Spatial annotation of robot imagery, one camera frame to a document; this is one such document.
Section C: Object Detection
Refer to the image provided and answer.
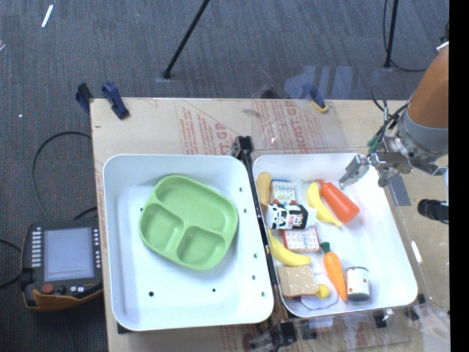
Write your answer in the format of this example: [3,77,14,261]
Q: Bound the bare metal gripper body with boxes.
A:
[368,134,442,175]

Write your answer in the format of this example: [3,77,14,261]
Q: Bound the orange bottle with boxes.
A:
[317,179,361,224]

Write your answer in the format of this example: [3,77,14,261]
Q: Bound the yellow banana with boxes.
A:
[266,228,313,268]
[306,181,343,228]

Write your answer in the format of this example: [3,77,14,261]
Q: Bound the white plastic tray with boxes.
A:
[102,153,276,332]
[251,152,419,319]

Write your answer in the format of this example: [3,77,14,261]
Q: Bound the orange and white juice carton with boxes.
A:
[270,179,298,206]

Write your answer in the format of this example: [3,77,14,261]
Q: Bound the cow print milk carton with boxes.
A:
[264,202,318,231]

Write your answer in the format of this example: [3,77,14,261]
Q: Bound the red and white carton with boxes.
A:
[281,226,322,254]

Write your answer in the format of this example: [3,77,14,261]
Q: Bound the tan bread roll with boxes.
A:
[256,171,273,209]

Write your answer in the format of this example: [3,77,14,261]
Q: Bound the orange carrot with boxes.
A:
[320,241,349,303]

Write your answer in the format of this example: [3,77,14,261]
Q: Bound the white can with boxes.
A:
[344,266,372,302]

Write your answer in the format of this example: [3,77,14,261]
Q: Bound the brown toast slice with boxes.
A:
[277,265,320,299]

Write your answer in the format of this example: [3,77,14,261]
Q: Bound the white fried egg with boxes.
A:
[300,272,340,311]

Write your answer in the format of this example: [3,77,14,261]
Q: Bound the green divided plate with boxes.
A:
[137,174,240,272]

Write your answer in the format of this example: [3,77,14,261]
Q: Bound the brown cardboard board red print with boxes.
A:
[89,98,450,352]

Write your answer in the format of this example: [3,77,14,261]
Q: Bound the black cylinder on white bracket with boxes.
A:
[417,166,450,225]

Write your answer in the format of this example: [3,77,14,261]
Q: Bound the black block with wires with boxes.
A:
[248,320,298,350]
[229,135,256,161]

